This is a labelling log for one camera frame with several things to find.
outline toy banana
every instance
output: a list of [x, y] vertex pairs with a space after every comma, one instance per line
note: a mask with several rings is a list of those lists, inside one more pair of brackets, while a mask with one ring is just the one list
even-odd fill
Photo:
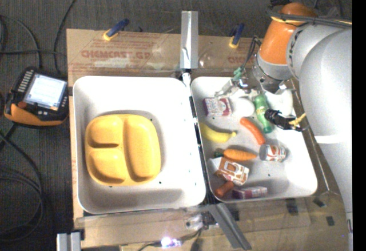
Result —
[[227, 133], [215, 131], [202, 122], [200, 122], [199, 125], [202, 136], [216, 143], [224, 143], [228, 141], [231, 137], [234, 137], [236, 135], [236, 132]]

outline orange carrot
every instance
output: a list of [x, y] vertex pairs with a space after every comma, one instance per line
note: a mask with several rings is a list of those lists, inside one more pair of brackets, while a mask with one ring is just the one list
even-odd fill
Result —
[[236, 162], [247, 161], [257, 157], [254, 153], [248, 153], [238, 149], [225, 149], [223, 154], [224, 157]]
[[265, 143], [265, 138], [262, 134], [262, 131], [251, 120], [243, 117], [242, 119], [240, 119], [240, 124], [242, 124], [254, 135], [259, 145]]
[[227, 181], [226, 183], [224, 183], [222, 186], [220, 186], [219, 188], [217, 188], [215, 190], [215, 196], [217, 198], [223, 198], [225, 194], [227, 194], [228, 191], [230, 191], [231, 189], [234, 188], [234, 183], [233, 181]]

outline blue and yellow clamp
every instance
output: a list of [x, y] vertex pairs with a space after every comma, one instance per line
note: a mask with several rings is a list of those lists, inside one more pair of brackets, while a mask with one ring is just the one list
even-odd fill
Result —
[[240, 36], [242, 33], [242, 30], [244, 29], [244, 23], [241, 23], [233, 28], [233, 30], [230, 33], [230, 43], [229, 46], [233, 49], [236, 49], [239, 45]]
[[126, 18], [119, 23], [117, 23], [115, 26], [113, 26], [111, 29], [107, 30], [105, 33], [103, 33], [104, 39], [107, 41], [110, 41], [114, 37], [117, 36], [118, 32], [120, 30], [123, 30], [125, 26], [127, 26], [130, 23], [130, 21]]

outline yellow plate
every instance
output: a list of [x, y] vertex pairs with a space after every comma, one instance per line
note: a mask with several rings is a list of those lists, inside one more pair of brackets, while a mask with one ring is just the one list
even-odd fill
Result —
[[97, 117], [86, 127], [85, 160], [89, 174], [100, 184], [146, 183], [161, 167], [156, 128], [151, 120], [140, 115]]

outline bottle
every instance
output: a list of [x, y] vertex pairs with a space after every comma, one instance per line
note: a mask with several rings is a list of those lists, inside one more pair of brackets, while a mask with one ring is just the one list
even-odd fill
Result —
[[263, 132], [271, 133], [273, 130], [272, 124], [264, 117], [265, 111], [269, 109], [265, 95], [263, 93], [257, 95], [253, 103], [256, 108], [257, 118], [263, 125]]

